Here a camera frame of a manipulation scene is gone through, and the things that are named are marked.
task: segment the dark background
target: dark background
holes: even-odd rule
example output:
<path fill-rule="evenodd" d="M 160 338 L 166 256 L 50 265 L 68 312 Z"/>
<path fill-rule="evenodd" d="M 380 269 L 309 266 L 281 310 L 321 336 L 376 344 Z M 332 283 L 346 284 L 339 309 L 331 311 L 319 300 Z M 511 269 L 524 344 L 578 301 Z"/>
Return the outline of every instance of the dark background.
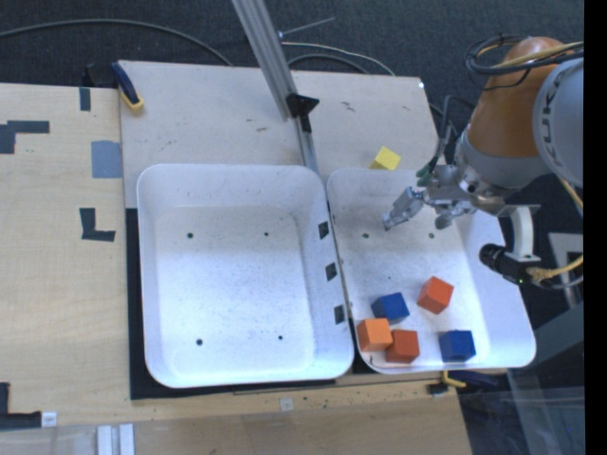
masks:
<path fill-rule="evenodd" d="M 398 76 L 425 83 L 429 103 L 441 106 L 447 95 L 475 103 L 479 84 L 464 67 L 469 46 L 503 34 L 548 36 L 564 43 L 584 40 L 585 0 L 266 0 L 278 30 L 286 31 L 334 17 L 328 24 L 292 33 L 289 41 L 334 46 L 373 57 Z M 13 29 L 72 19 L 124 19 L 167 27 L 190 35 L 238 66 L 257 65 L 230 0 L 0 0 L 0 82 L 80 86 L 91 65 L 117 60 L 223 65 L 199 45 L 166 31 L 119 24 Z M 285 47 L 288 59 L 320 49 Z M 380 66 L 348 57 L 367 71 Z M 346 64 L 309 60 L 297 69 L 357 72 Z M 451 119 L 463 129 L 469 110 L 455 109 Z M 583 231 L 573 203 L 555 176 L 536 180 L 513 198 L 540 204 L 534 216 L 536 252 L 547 267 L 552 253 L 548 232 Z M 508 226 L 504 225 L 505 236 Z M 523 287 L 534 328 L 567 309 L 559 292 Z M 554 383 L 582 385 L 583 358 Z"/>

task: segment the table surface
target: table surface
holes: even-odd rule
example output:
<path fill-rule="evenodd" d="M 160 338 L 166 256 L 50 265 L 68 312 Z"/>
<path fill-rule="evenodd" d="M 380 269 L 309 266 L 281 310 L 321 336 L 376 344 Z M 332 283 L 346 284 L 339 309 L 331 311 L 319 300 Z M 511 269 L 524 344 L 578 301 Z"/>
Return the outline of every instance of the table surface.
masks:
<path fill-rule="evenodd" d="M 126 66 L 138 79 L 145 73 L 138 74 L 142 67 L 136 64 Z M 198 66 L 196 71 L 198 76 L 210 73 L 202 82 L 215 91 L 221 85 L 212 79 L 216 66 Z M 286 157 L 279 163 L 298 163 L 295 137 L 272 130 L 274 125 L 292 125 L 280 119 L 278 110 L 270 109 L 273 101 L 269 91 L 263 90 L 261 71 L 242 72 L 252 83 L 246 89 L 262 89 L 254 93 L 261 106 L 245 106 L 245 114 L 255 113 L 246 117 L 250 119 L 245 123 L 247 139 L 268 143 L 279 134 L 282 157 Z M 368 167 L 382 145 L 400 154 L 402 166 L 408 168 L 421 167 L 431 156 L 432 115 L 419 79 L 294 75 L 302 94 L 321 99 L 312 125 L 322 178 L 343 167 Z M 234 106 L 232 121 L 244 116 L 242 102 L 227 98 L 230 93 L 234 97 L 233 91 L 218 98 L 223 106 Z M 450 426 L 444 437 L 450 452 L 455 453 L 456 447 L 457 453 L 469 453 L 454 390 L 440 398 L 427 394 L 426 386 L 436 381 L 437 373 L 348 373 L 335 385 L 321 388 L 131 400 L 124 210 L 133 200 L 129 187 L 136 171 L 128 156 L 136 147 L 128 131 L 125 140 L 125 130 L 133 128 L 129 121 L 144 123 L 145 118 L 127 115 L 131 112 L 115 89 L 90 89 L 90 98 L 91 108 L 84 111 L 76 87 L 0 85 L 0 124 L 44 120 L 50 128 L 49 134 L 17 133 L 15 153 L 0 155 L 0 381 L 10 382 L 9 412 L 55 411 L 58 425 L 68 427 L 276 413 L 285 409 L 285 399 L 290 400 L 287 404 L 293 412 L 320 412 L 328 407 L 335 409 L 336 419 L 342 417 L 339 409 L 379 410 L 386 403 L 394 403 L 393 409 L 403 416 L 419 412 L 421 403 L 436 424 Z M 199 109 L 168 101 L 163 106 L 156 109 L 150 96 L 144 113 L 152 120 L 161 115 L 166 120 L 176 107 L 181 110 L 181 125 L 188 126 L 187 110 Z M 395 108 L 400 110 L 397 115 L 391 113 Z M 217 116 L 217 110 L 210 115 Z M 213 126 L 222 122 L 223 118 L 214 118 Z M 102 140 L 121 144 L 123 179 L 93 177 L 91 143 Z M 241 161 L 238 155 L 227 156 L 226 148 L 216 150 L 220 153 L 202 154 L 198 159 Z M 146 155 L 146 160 L 157 160 L 160 149 L 154 154 Z M 246 163 L 259 161 L 272 158 L 251 156 Z M 83 240 L 81 208 L 94 208 L 96 229 L 116 231 L 114 241 Z M 429 434 L 424 443 L 432 440 L 440 445 L 433 438 Z"/>

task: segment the cube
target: cube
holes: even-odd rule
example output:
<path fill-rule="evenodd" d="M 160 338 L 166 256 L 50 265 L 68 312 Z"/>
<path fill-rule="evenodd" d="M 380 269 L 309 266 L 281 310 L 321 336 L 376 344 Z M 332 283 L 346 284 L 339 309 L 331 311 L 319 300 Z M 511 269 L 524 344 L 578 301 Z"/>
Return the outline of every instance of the cube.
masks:
<path fill-rule="evenodd" d="M 372 169 L 383 169 L 393 171 L 400 163 L 400 155 L 395 154 L 387 147 L 381 147 L 371 164 Z"/>
<path fill-rule="evenodd" d="M 386 349 L 388 362 L 411 363 L 419 356 L 419 340 L 417 331 L 394 329 L 392 331 L 393 344 Z"/>
<path fill-rule="evenodd" d="M 452 293 L 452 284 L 432 276 L 422 286 L 417 297 L 417 304 L 438 315 L 449 306 Z"/>
<path fill-rule="evenodd" d="M 383 351 L 393 342 L 386 318 L 366 318 L 357 325 L 357 334 L 361 352 Z"/>
<path fill-rule="evenodd" d="M 407 303 L 400 292 L 379 297 L 373 302 L 371 309 L 376 319 L 385 318 L 389 323 L 400 322 L 409 316 Z"/>
<path fill-rule="evenodd" d="M 476 355 L 470 330 L 450 330 L 438 338 L 443 362 L 466 362 Z"/>

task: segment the wooden table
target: wooden table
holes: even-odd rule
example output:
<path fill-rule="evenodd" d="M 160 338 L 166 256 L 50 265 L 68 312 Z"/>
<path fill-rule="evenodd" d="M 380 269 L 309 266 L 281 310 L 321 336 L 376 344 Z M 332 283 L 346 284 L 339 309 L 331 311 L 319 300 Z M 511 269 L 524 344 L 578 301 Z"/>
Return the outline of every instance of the wooden table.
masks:
<path fill-rule="evenodd" d="M 425 453 L 469 453 L 454 390 L 439 397 L 427 393 L 437 373 L 347 374 L 318 388 L 131 400 L 123 180 L 91 172 L 92 142 L 121 143 L 123 104 L 114 89 L 85 93 L 90 110 L 82 109 L 79 88 L 0 85 L 0 125 L 47 121 L 49 131 L 17 130 L 14 153 L 0 154 L 0 382 L 10 383 L 9 412 L 56 412 L 60 434 L 84 425 L 83 436 L 99 424 L 136 423 L 138 446 L 150 444 L 158 453 L 174 436 L 158 438 L 158 427 L 181 433 L 185 446 L 200 448 L 202 433 L 211 433 L 204 442 L 209 450 L 249 453 L 270 443 L 263 433 L 278 433 L 270 423 L 276 419 L 302 453 L 339 444 L 362 449 L 403 443 L 413 451 L 425 447 Z M 425 102 L 420 93 L 415 99 Z M 347 111 L 343 102 L 336 104 Z M 431 151 L 429 108 L 408 112 L 425 123 L 420 133 Z M 377 151 L 359 161 L 370 163 Z M 420 166 L 428 156 L 424 151 L 405 158 Z M 327 163 L 324 157 L 319 162 Z M 82 238 L 83 208 L 95 209 L 96 229 L 116 231 L 113 241 Z M 50 443 L 50 431 L 5 433 L 0 448 L 21 437 L 32 446 L 35 440 Z"/>

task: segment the orange cube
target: orange cube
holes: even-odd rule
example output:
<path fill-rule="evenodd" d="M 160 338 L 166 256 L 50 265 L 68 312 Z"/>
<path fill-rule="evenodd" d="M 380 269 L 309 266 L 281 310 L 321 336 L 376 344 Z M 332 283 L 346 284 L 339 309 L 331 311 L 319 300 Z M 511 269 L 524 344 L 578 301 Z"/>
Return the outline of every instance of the orange cube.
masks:
<path fill-rule="evenodd" d="M 392 331 L 394 343 L 386 349 L 388 362 L 413 362 L 419 356 L 419 340 L 417 331 L 394 329 Z"/>
<path fill-rule="evenodd" d="M 367 318 L 357 325 L 359 347 L 362 352 L 383 351 L 392 344 L 392 333 L 387 318 Z"/>
<path fill-rule="evenodd" d="M 419 292 L 417 304 L 438 315 L 449 306 L 452 293 L 452 284 L 444 282 L 440 278 L 430 277 Z"/>

